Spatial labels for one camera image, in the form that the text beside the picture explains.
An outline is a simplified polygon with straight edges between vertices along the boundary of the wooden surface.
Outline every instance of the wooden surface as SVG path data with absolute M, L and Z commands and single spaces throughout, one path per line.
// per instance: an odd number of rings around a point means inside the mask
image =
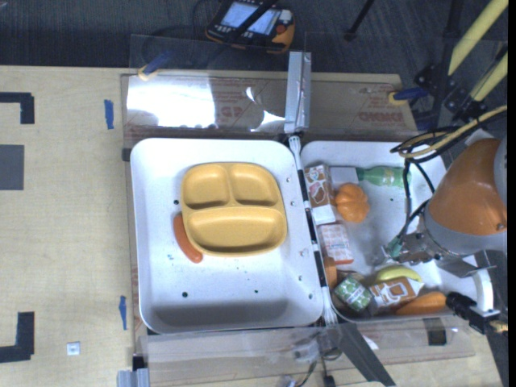
M 112 386 L 134 350 L 120 74 L 126 69 L 0 67 L 0 91 L 31 92 L 35 124 L 0 104 L 0 144 L 25 145 L 23 191 L 0 191 L 0 345 L 18 312 L 35 312 L 35 354 L 0 364 L 0 385 Z M 114 103 L 108 130 L 104 100 Z M 119 313 L 127 298 L 127 325 Z M 501 386 L 485 337 L 475 356 L 387 366 L 406 386 Z M 66 344 L 81 342 L 79 356 Z M 335 372 L 338 385 L 363 380 Z M 277 378 L 213 386 L 276 385 Z M 322 385 L 312 377 L 306 386 Z

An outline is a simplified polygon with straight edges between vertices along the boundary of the black square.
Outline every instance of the black square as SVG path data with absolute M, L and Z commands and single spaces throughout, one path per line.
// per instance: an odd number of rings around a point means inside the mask
M 23 190 L 23 145 L 0 145 L 0 190 Z

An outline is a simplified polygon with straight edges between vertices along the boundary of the plastic bottle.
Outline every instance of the plastic bottle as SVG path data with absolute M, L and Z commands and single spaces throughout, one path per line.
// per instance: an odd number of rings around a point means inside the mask
M 375 166 L 374 168 L 356 168 L 359 181 L 368 181 L 378 186 L 397 186 L 403 188 L 403 168 L 390 166 Z M 407 173 L 407 181 L 410 183 L 411 175 Z

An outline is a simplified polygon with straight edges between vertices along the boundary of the yellow plate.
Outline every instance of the yellow plate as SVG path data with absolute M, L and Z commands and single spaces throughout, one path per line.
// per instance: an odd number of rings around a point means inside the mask
M 191 244 L 208 255 L 246 256 L 272 251 L 287 234 L 276 180 L 257 164 L 192 167 L 181 183 L 181 207 Z

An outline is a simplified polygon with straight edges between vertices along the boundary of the black pole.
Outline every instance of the black pole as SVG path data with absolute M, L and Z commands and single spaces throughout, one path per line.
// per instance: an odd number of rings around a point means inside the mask
M 263 13 L 270 9 L 278 0 L 264 0 L 262 4 L 242 23 L 240 26 L 230 33 L 224 40 L 224 43 L 234 43 Z
M 441 57 L 441 63 L 436 70 L 436 91 L 434 96 L 434 103 L 432 106 L 432 115 L 434 116 L 435 127 L 437 127 L 439 123 L 441 105 L 447 94 L 449 78 L 448 72 L 450 70 L 450 63 L 452 62 L 453 48 L 456 45 L 457 39 L 460 37 L 460 15 L 462 14 L 463 6 L 464 0 L 451 0 L 448 21 L 443 33 L 443 55 Z
M 346 35 L 344 36 L 344 38 L 347 40 L 347 41 L 351 41 L 353 39 L 355 39 L 356 37 L 356 31 L 358 30 L 358 28 L 360 27 L 360 25 L 362 24 L 362 22 L 364 21 L 364 18 L 365 16 L 367 15 L 367 13 L 369 12 L 369 9 L 371 9 L 371 6 L 372 4 L 375 2 L 375 0 L 367 0 L 367 2 L 365 2 L 364 4 L 364 7 L 362 7 L 362 10 L 360 11 L 360 13 L 358 14 L 355 22 L 353 23 L 353 25 L 347 30 L 346 32 Z

